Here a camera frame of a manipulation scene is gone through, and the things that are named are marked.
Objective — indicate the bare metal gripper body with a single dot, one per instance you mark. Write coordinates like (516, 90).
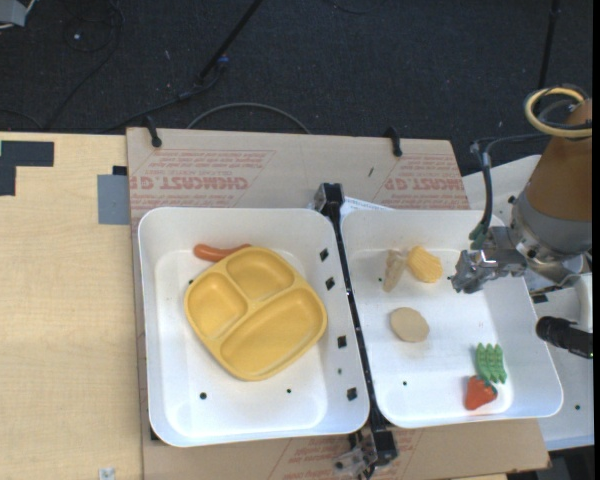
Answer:
(510, 258)

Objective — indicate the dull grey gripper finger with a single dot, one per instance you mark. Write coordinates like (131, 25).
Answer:
(464, 279)
(470, 258)

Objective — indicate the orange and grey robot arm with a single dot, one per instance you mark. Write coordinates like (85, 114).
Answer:
(562, 178)

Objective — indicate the yellow ridged toy corn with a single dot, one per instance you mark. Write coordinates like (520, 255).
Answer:
(425, 265)

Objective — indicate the beige toy chicken piece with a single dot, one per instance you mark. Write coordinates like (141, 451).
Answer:
(394, 270)

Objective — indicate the beige round biscuit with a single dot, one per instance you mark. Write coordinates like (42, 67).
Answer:
(409, 325)

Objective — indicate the green pea pods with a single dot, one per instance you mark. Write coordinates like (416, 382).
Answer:
(491, 363)

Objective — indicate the white plastic tray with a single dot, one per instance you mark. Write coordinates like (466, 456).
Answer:
(260, 408)
(450, 368)

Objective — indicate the thin black and white rod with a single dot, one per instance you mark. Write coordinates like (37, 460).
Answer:
(356, 318)

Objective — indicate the brown cardboard board red print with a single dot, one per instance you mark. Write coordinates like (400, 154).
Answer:
(290, 168)

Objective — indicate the yellow divided plate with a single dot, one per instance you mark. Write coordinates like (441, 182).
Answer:
(255, 313)

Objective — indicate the orange sausage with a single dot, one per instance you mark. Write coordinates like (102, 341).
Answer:
(210, 252)

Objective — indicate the black cylinder on white bracket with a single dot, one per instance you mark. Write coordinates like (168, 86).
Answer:
(562, 336)

